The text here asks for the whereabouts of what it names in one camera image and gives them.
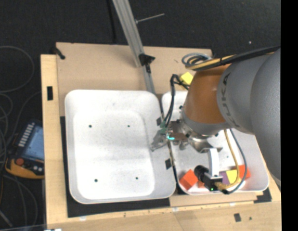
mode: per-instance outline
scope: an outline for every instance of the red button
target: red button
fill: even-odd
[[[22,165],[24,164],[24,162],[25,162],[25,161],[24,161],[24,159],[22,159],[22,158],[17,158],[17,159],[16,159],[16,164],[19,165],[19,166],[22,166]]]

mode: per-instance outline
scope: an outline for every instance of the wooden table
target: wooden table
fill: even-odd
[[[269,190],[271,202],[254,203],[262,192],[234,193],[231,195],[214,194],[214,196],[188,196],[174,194],[170,197],[170,207],[125,212],[112,212],[89,215],[85,217],[69,218],[67,215],[65,175],[62,154],[60,116],[64,109],[60,102],[70,89],[79,88],[86,78],[99,78],[92,75],[92,71],[99,73],[110,64],[112,67],[124,69],[126,75],[112,72],[113,79],[100,77],[99,83],[105,89],[116,89],[120,79],[121,89],[143,90],[143,82],[132,78],[142,78],[142,71],[133,67],[132,55],[128,46],[90,45],[57,43],[60,51],[68,57],[61,60],[55,55],[41,55],[41,85],[43,102],[43,128],[45,151],[45,186],[46,186],[46,220],[49,229],[62,230],[281,230],[281,193],[270,177]],[[201,51],[211,54],[210,50],[145,47],[145,52],[156,57],[156,64],[151,65],[153,80],[157,93],[164,93],[169,89],[169,83],[162,83],[161,76],[171,76],[172,73],[183,74],[184,66],[179,63],[187,53]],[[75,73],[73,71],[83,61],[87,61],[86,52],[91,51],[96,63],[87,66],[91,71]],[[59,81],[64,84],[59,91]],[[49,100],[47,90],[52,87],[53,97]],[[239,214],[241,221],[236,221],[234,214]]]

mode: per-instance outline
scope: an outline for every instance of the purple block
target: purple block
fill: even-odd
[[[220,172],[220,175],[222,176],[222,183],[229,185],[230,182],[229,182],[226,171]]]

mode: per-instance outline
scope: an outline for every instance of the black bracket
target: black bracket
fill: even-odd
[[[145,66],[145,70],[149,74],[151,73],[150,63],[153,62],[154,59],[155,59],[155,57],[149,56],[149,55],[146,55],[143,53],[139,55],[139,60],[140,60],[141,66]]]

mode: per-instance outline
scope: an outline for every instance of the yellow block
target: yellow block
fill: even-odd
[[[229,183],[232,184],[235,182],[236,179],[236,175],[237,175],[237,170],[233,169],[233,170],[227,170],[226,171]]]
[[[193,80],[193,75],[190,72],[186,72],[185,74],[181,75],[180,80],[187,85],[190,85]]]

